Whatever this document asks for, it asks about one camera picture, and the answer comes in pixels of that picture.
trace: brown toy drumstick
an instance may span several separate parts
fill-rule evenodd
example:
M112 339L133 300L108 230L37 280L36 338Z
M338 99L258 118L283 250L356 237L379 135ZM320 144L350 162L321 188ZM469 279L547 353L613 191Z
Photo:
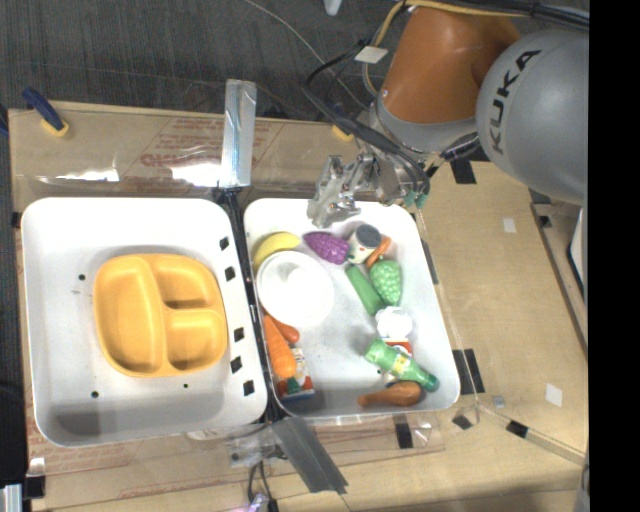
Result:
M358 404L362 407L373 404L390 404L390 405L413 405L420 400L422 388L417 382L412 380L402 380L396 382L392 386L358 397Z

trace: orange plate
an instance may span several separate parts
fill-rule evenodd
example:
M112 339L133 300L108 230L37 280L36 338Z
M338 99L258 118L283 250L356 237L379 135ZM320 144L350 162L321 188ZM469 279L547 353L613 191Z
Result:
M113 258L98 270L93 297L102 352L125 375L165 377L203 370L227 348L218 282L192 258Z

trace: green bottle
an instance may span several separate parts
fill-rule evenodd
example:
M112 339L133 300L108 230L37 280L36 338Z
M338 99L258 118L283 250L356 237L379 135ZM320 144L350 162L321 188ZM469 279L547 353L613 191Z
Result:
M387 307L373 285L356 265L350 265L349 268L345 270L345 273L358 293L358 297L360 297L367 313L374 316L380 309Z
M400 380L417 382L427 391L435 391L440 384L435 375L420 368L412 357L390 347L381 338L373 340L364 357Z

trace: yellow toy banana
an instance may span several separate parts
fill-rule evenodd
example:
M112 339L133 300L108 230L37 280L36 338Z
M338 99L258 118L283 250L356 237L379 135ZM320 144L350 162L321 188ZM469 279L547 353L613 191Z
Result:
M294 249L300 244L300 238L293 233L287 231L280 231L269 235L260 243L256 253L253 257L253 269L258 270L258 267L273 253L278 251L288 251Z

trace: orange toy carrot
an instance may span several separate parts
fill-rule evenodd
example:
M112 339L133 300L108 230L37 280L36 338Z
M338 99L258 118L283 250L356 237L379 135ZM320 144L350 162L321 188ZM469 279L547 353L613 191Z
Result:
M293 377L296 373L296 359L287 340L269 315L264 315L264 335L273 372L282 379Z
M380 256L382 256L385 252L387 252L387 249L389 249L390 245L391 245L391 238L389 238L388 236L383 236L382 242L380 242L380 245L376 247L376 249L367 258L367 261L365 262L365 265L367 266L367 268L370 269L373 266L373 264L380 259Z
M273 323L276 324L276 327L282 333L285 340L287 340L289 343L298 342L298 340L300 339L300 333L298 332L298 329L290 325L283 324L277 318L271 317L271 319L273 320Z

